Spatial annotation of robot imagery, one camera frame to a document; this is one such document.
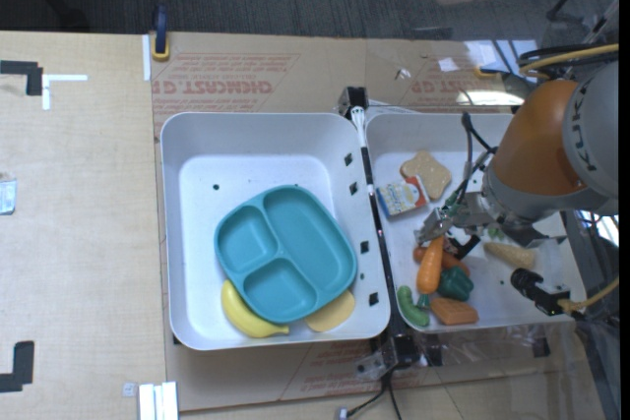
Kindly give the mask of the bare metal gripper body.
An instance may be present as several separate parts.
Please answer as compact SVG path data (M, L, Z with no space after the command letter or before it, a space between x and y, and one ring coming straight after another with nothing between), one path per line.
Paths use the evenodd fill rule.
M498 229L499 224L487 207L481 192L454 192L440 209L440 216L448 227L456 227L466 234L483 234L486 229Z

